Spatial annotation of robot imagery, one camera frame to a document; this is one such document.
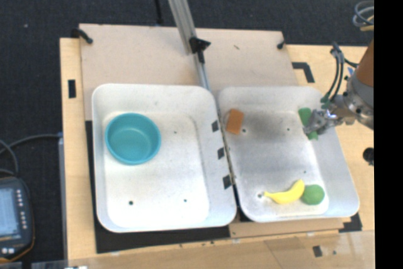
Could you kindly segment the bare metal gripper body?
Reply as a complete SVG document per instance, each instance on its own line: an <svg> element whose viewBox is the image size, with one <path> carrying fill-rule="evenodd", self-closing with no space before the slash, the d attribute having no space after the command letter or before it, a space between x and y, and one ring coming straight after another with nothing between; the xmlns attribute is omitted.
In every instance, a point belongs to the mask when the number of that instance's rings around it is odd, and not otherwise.
<svg viewBox="0 0 403 269"><path fill-rule="evenodd" d="M338 122L346 125L359 122L370 130L374 129L373 107L359 96L351 93L338 94L331 100L327 110L331 115L336 116Z"/></svg>

